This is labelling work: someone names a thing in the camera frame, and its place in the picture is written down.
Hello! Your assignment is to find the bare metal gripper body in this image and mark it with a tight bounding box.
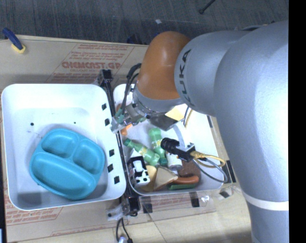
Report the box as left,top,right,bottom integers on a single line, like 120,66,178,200
110,102,179,134

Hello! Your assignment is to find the orange carrot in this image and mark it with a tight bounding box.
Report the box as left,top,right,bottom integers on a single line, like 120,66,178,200
120,124,133,137

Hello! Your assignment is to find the green plastic bottle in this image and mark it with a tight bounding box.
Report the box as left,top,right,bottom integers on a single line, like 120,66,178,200
123,138,161,167
148,127,168,167

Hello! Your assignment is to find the pale yellow block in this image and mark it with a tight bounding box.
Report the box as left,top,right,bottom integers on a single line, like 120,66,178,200
164,104,188,122

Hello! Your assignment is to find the black and white carton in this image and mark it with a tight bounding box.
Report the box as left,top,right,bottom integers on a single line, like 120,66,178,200
126,155,151,187

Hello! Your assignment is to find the pale yellow toy pastry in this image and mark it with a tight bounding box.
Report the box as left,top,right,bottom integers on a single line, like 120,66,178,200
142,164,158,192

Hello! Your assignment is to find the small white can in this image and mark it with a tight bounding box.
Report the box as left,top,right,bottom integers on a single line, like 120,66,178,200
165,150,183,171

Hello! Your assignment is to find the beige bread slice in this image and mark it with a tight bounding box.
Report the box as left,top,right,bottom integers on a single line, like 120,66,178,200
153,166,179,191

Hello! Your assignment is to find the white plastic tray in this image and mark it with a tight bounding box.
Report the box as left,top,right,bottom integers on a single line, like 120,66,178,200
1,83,127,212
113,83,226,196

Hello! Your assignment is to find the brown round biscuit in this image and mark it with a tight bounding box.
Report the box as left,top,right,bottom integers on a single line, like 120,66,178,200
178,159,202,178

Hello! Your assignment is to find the red sausage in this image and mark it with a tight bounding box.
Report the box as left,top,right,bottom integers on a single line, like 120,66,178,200
171,175,200,185

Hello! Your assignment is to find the flat green toy vegetable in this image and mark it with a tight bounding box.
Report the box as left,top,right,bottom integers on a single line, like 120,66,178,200
167,183,197,191

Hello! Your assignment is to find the blue divided plate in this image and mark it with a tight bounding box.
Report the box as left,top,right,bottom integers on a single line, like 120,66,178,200
29,128,106,201

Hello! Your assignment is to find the brown cardboard board red print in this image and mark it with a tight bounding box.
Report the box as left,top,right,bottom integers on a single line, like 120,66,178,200
0,34,242,243

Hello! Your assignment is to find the black block with thin wires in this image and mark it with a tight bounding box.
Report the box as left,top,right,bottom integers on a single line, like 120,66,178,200
120,195,141,217
98,69,113,86

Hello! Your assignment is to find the black cylinder on white bracket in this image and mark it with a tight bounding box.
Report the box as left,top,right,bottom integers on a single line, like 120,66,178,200
160,125,196,163

